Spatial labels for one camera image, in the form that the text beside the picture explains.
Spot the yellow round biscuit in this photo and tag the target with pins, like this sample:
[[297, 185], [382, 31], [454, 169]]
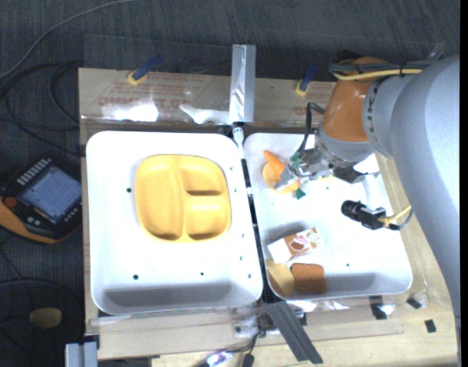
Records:
[[268, 174]]

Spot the pale yellow wedge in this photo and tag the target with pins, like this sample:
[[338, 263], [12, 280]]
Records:
[[281, 278]]

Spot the yellow oval lump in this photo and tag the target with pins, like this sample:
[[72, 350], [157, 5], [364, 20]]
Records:
[[46, 317]]

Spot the brown bread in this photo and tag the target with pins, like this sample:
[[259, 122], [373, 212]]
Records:
[[309, 278]]

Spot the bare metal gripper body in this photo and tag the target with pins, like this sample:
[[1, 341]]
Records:
[[314, 163]]

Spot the white plastic tray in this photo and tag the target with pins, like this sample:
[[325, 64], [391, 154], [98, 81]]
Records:
[[165, 273], [356, 266]]

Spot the brown cardboard board red print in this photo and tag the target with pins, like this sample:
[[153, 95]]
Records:
[[203, 90]]

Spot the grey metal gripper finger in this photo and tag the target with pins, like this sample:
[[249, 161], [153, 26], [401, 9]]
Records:
[[284, 179]]

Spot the yellow divided plate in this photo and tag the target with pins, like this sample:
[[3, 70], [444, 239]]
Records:
[[157, 197]]

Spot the black cylinder on white bracket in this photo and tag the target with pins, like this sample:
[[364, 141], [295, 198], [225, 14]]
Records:
[[366, 212]]

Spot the white and brown carton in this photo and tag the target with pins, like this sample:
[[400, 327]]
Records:
[[295, 245]]

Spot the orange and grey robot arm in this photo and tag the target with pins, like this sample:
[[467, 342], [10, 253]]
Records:
[[425, 136]]

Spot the orange carrot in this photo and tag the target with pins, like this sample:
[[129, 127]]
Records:
[[274, 159]]

